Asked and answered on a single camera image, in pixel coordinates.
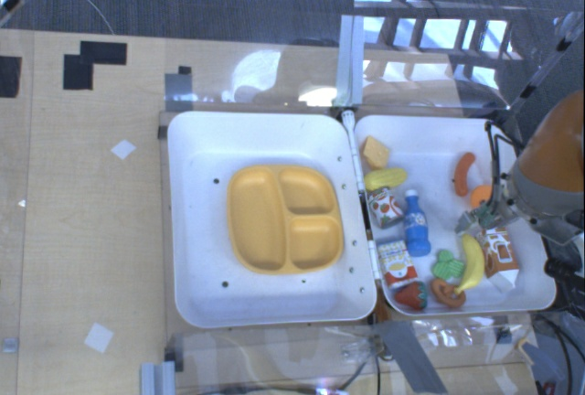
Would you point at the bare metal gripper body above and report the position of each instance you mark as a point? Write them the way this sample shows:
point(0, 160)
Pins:
point(496, 210)

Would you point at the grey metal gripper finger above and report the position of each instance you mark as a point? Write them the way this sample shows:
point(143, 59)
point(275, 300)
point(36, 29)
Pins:
point(466, 221)

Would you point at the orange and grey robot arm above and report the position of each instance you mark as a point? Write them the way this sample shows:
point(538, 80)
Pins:
point(553, 155)

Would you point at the orange fruit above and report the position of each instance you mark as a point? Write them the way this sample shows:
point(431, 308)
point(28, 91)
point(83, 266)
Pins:
point(481, 195)

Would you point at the yellow banana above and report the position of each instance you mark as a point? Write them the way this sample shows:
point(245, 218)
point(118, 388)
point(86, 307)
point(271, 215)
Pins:
point(474, 263)

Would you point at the orange sausage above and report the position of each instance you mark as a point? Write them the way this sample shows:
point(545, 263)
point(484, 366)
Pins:
point(464, 174)

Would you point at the green lettuce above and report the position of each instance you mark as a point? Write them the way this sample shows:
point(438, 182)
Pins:
point(448, 266)

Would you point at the orange and white carton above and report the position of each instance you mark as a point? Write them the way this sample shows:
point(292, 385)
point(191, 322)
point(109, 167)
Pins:
point(500, 258)

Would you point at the blue bottle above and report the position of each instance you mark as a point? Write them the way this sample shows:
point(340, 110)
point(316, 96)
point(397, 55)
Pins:
point(417, 228)

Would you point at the brown pretzel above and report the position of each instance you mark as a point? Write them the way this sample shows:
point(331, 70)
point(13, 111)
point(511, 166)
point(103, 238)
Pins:
point(450, 298)

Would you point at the red and yellow carton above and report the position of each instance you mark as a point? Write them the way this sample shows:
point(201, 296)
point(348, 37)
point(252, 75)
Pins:
point(396, 265)

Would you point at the white carton with red fruit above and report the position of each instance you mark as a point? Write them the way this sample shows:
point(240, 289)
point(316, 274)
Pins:
point(385, 208)

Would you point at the white plastic tray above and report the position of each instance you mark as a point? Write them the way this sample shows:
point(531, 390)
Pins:
point(429, 141)
point(201, 247)

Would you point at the yellow corn cob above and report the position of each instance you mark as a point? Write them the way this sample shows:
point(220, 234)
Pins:
point(385, 179)

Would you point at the red strawberry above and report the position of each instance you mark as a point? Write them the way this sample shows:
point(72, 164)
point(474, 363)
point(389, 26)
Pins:
point(411, 296)

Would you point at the yellow cheese wedge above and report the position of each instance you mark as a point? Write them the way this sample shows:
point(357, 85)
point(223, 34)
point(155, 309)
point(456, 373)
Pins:
point(375, 153)

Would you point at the thin black and white rod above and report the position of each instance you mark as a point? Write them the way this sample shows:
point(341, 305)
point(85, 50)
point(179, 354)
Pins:
point(353, 146)

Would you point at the yellow divided plate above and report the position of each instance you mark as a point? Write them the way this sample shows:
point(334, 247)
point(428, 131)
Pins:
point(256, 219)

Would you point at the black cylinder on white bracket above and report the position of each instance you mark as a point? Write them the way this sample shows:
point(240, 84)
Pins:
point(564, 267)

